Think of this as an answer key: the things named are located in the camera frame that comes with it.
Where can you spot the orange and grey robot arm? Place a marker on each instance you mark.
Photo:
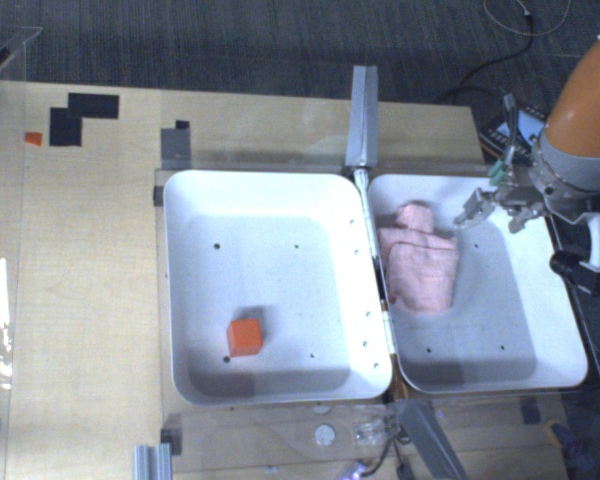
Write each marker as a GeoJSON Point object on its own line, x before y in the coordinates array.
{"type": "Point", "coordinates": [585, 98]}

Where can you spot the black cylinder on white bracket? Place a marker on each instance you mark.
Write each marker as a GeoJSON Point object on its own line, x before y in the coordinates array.
{"type": "Point", "coordinates": [577, 268]}

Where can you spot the white plastic tray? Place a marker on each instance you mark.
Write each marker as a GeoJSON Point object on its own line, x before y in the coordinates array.
{"type": "Point", "coordinates": [280, 288]}
{"type": "Point", "coordinates": [500, 318]}

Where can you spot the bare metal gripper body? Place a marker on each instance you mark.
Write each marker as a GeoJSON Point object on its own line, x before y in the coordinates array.
{"type": "Point", "coordinates": [522, 195]}

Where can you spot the orange cube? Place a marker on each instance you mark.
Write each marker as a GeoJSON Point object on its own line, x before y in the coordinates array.
{"type": "Point", "coordinates": [245, 338]}

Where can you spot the pink cloth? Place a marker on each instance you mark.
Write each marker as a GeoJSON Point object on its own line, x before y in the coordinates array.
{"type": "Point", "coordinates": [422, 268]}

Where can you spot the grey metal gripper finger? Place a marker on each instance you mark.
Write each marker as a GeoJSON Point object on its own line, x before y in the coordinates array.
{"type": "Point", "coordinates": [476, 208]}
{"type": "Point", "coordinates": [522, 217]}

